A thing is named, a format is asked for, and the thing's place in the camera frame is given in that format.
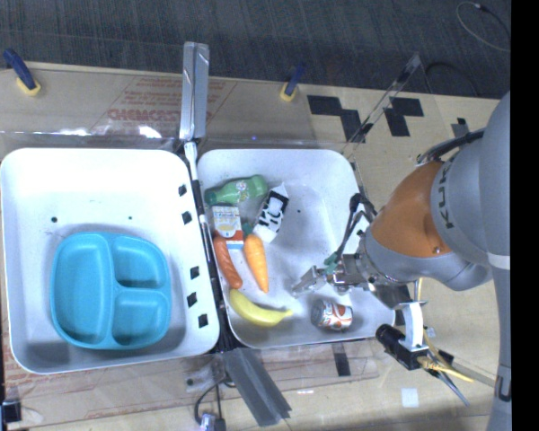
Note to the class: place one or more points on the silver and orange can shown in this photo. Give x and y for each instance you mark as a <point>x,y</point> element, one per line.
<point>332,316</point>

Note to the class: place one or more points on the orange carrot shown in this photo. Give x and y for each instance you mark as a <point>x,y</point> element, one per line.
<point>257,258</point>

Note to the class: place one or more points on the orange and white carton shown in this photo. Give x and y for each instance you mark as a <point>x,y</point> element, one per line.
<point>227,222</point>

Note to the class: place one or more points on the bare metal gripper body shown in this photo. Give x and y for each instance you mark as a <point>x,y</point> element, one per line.
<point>348,275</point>

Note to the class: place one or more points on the orange-brown sausage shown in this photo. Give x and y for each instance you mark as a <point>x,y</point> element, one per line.
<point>227,263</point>

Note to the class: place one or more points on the black cylinder on white bracket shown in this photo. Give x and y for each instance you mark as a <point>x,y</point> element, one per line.
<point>400,341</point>

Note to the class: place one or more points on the blue divided plate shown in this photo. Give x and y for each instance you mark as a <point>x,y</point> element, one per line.
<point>94,285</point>

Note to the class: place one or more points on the brown cardboard board red print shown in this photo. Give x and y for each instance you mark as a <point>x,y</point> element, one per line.
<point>94,101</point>

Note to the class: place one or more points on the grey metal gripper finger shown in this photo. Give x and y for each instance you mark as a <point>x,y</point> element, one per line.
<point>318,273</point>
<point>302,285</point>

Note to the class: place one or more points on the yellow banana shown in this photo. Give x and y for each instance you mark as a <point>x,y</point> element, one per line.
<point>253,312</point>

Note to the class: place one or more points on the green bottle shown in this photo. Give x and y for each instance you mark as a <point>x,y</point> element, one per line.
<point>233,191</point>

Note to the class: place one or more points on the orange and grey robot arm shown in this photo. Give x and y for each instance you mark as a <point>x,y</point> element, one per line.
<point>469,204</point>

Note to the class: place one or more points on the white plastic tray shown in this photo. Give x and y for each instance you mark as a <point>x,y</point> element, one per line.
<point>94,187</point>
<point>314,187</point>

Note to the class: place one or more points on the black and white carton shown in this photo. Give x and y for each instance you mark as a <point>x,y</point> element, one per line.
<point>271,216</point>

